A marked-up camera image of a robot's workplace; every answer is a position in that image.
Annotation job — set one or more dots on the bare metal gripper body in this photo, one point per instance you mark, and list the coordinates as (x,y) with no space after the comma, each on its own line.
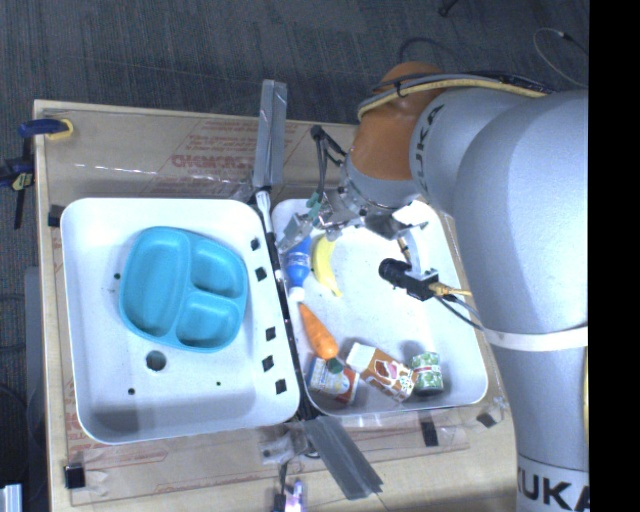
(346,210)

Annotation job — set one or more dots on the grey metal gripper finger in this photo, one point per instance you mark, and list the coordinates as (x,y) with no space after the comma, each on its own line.
(294,230)
(328,232)

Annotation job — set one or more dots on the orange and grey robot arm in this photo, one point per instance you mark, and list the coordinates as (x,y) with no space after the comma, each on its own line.
(520,210)

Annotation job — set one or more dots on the yellow banana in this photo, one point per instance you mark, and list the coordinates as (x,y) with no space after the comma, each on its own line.
(324,265)

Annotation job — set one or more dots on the blue and clear plastic bottle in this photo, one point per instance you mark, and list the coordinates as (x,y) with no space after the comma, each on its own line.
(298,267)

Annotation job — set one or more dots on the orange carrot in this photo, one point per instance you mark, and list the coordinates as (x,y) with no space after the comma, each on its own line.
(318,332)

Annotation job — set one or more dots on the white plastic tray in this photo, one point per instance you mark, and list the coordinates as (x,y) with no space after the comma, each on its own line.
(380,320)
(200,395)

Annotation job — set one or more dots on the blue divided plate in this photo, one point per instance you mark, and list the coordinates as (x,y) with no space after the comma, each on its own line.
(160,280)

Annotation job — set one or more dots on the orange and white carton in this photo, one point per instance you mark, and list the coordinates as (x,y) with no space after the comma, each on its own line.
(385,372)

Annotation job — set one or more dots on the brown cardboard board, red print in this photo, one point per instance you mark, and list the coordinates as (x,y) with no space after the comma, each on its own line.
(150,150)

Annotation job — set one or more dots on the green and white can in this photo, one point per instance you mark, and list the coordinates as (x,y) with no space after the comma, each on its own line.
(427,372)

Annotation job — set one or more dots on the black cylinder on white bracket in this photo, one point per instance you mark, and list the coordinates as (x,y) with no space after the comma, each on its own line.
(411,281)

